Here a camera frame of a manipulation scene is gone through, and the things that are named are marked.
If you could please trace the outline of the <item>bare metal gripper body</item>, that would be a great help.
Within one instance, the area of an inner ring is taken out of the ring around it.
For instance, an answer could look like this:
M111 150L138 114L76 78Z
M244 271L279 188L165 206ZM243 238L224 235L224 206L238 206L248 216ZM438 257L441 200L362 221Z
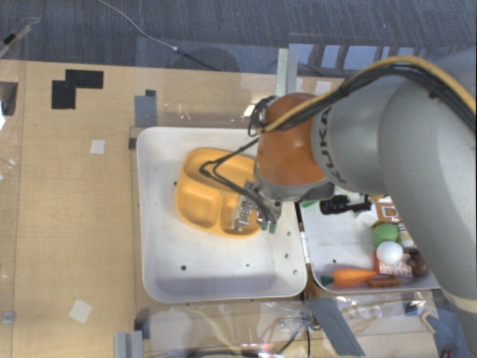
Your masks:
M264 188L256 182L246 180L244 190L247 195L243 199L242 208L254 213L258 225L276 225L282 212L282 202L268 195Z

